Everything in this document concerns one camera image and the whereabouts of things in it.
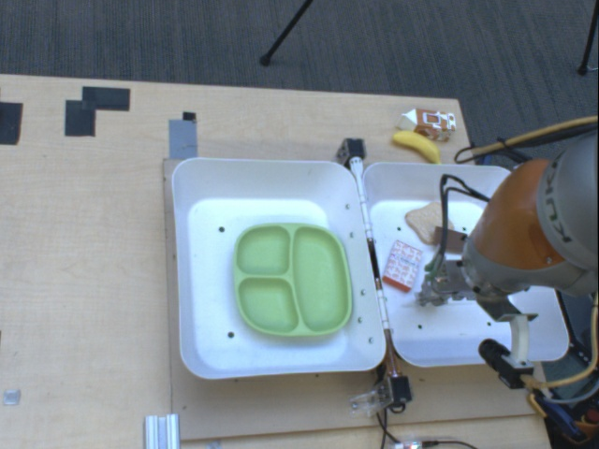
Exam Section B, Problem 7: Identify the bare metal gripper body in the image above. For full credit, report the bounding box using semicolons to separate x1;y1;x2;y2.
431;258;479;302

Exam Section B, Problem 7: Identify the brown rectangular bar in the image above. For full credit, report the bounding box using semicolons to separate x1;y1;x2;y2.
431;225;469;254

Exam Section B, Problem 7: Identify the orange and white packet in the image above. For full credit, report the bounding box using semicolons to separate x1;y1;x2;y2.
381;239;425;294

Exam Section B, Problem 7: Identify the white plastic tray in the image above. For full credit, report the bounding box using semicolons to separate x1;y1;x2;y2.
362;161;572;369
170;156;387;381

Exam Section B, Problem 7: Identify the tan bread slice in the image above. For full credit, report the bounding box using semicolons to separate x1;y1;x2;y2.
404;201;456;246

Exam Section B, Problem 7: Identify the thin black and white rod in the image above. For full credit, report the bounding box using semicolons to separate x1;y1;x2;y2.
349;155;400;384

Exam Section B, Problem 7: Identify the green divided plate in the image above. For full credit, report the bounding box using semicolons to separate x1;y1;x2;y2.
232;223;354;338

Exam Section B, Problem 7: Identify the yellow banana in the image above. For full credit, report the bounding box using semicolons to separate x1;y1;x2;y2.
391;130;443;165

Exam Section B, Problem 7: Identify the white and brown carton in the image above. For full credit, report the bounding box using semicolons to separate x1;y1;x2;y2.
398;108;458;143

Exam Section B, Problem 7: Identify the black tripod leg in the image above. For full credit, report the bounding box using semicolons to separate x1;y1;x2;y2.
576;0;599;77
258;0;339;67

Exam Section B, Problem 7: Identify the black block with thin wires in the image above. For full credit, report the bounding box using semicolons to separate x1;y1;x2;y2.
335;138;367;164
373;374;415;414

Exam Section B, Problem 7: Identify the black cylinder on white bracket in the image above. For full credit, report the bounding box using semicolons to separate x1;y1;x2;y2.
477;313;539;390

